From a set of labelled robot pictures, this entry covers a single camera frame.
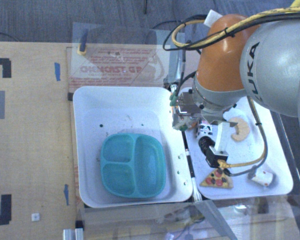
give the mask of cable tie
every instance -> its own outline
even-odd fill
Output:
[[[232,38],[234,38],[235,37],[235,34],[229,34],[228,32],[227,32],[227,27],[224,29],[224,33],[225,33],[225,35],[227,36],[227,37],[232,37]]]

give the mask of small white cube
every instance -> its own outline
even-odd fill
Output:
[[[31,214],[31,220],[32,220],[33,222],[38,222],[38,221],[40,221],[40,213],[32,213],[32,214]]]

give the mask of white tray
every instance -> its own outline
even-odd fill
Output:
[[[92,208],[174,203],[193,192],[180,131],[172,128],[170,92],[159,87],[84,86],[73,95],[79,192]],[[107,136],[117,133],[150,135],[163,146],[166,184],[152,198],[131,199],[109,193],[102,184],[100,152]]]
[[[247,174],[232,177],[233,188],[222,189],[215,187],[200,186],[200,183],[206,176],[212,172],[213,168],[209,167],[206,162],[206,157],[201,152],[198,139],[196,138],[196,130],[187,130],[186,138],[192,159],[193,170],[195,173],[196,184],[199,192],[208,199],[223,200],[250,198],[272,195],[286,195],[293,188],[293,179],[288,167],[288,163],[283,152],[271,113],[268,109],[255,103],[260,120],[265,130],[265,135],[268,143],[268,156],[261,168],[276,175],[272,184],[268,187],[262,186],[250,179]],[[233,117],[242,117],[248,122],[251,132],[248,137],[241,142],[234,141],[229,136],[226,151],[229,154],[227,162],[230,164],[249,162],[257,159],[263,152],[264,142],[257,126],[255,119],[249,107],[246,97],[243,97],[237,103],[236,108],[231,108],[230,111],[224,113],[224,119],[229,120]],[[212,134],[208,135],[216,141],[218,127],[213,125]],[[242,172],[251,168],[250,166],[236,167],[229,169],[232,173]]]

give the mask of gray floor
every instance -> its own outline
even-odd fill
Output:
[[[288,7],[294,0],[0,0],[0,32],[22,42],[61,42],[73,40],[74,23],[109,27],[152,28],[169,20],[184,20],[215,9],[220,14],[253,15],[265,10]],[[171,30],[174,23],[158,28]],[[200,35],[199,29],[190,35]],[[13,41],[1,35],[0,41]],[[295,118],[273,115],[295,179],[293,194],[300,194],[300,131]]]

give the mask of pizza slice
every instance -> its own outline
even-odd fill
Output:
[[[224,173],[221,168],[214,169],[205,179],[200,183],[202,187],[215,187],[222,189],[232,189],[234,187],[232,178]]]

